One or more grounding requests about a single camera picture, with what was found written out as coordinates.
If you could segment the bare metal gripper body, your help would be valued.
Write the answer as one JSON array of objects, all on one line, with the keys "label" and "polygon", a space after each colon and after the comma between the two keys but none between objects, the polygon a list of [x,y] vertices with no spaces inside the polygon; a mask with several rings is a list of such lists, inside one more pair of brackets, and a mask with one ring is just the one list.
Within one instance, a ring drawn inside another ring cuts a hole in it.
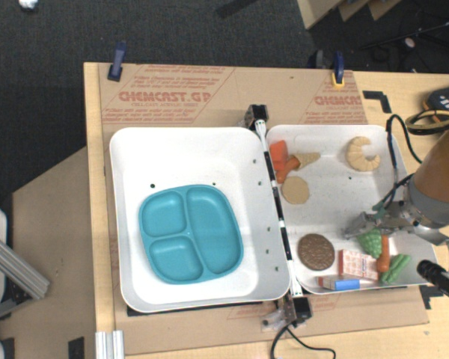
[{"label": "bare metal gripper body", "polygon": [[384,204],[382,201],[373,207],[373,219],[381,230],[414,230],[421,225],[421,215],[410,201],[399,200]]}]

